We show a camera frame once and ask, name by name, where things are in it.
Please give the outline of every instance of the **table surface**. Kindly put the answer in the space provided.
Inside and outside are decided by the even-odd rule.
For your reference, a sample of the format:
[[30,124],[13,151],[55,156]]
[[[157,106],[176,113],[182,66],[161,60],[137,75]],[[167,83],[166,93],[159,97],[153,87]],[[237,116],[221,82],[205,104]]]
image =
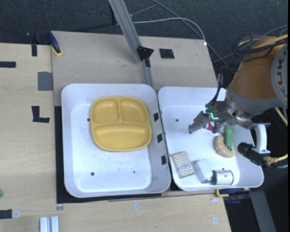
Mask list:
[[[0,43],[0,61],[16,62],[0,68],[0,210],[20,211],[0,220],[0,232],[38,231],[39,218],[51,216],[59,217],[62,232],[231,231],[223,198],[213,193],[169,191],[159,198],[65,203],[57,211],[54,92],[38,90],[37,77],[53,72],[52,51],[37,45],[37,52],[33,57],[29,44]],[[49,123],[32,122],[32,106]]]

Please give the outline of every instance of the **yellow divided tray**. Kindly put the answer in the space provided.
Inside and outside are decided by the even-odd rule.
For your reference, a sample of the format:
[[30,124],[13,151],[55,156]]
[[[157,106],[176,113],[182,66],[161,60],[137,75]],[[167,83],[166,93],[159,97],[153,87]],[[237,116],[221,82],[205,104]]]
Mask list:
[[139,99],[111,96],[96,100],[90,111],[96,145],[107,151],[132,151],[146,147],[152,136],[148,110]]

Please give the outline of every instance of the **white cable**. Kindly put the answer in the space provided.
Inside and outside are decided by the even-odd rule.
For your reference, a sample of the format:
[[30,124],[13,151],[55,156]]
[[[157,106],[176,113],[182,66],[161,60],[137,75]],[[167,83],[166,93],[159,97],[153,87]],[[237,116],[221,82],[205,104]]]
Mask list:
[[202,37],[203,39],[205,40],[205,36],[203,34],[203,31],[202,29],[199,27],[198,24],[196,24],[194,21],[191,21],[189,19],[186,19],[186,18],[182,18],[182,17],[172,17],[172,18],[166,18],[166,19],[159,19],[159,20],[152,20],[152,21],[136,21],[136,22],[133,22],[135,24],[139,24],[139,23],[152,23],[152,22],[161,22],[161,21],[170,21],[170,20],[184,20],[184,21],[188,21],[190,23],[192,23],[194,26],[197,27],[197,29],[201,32],[202,34]]

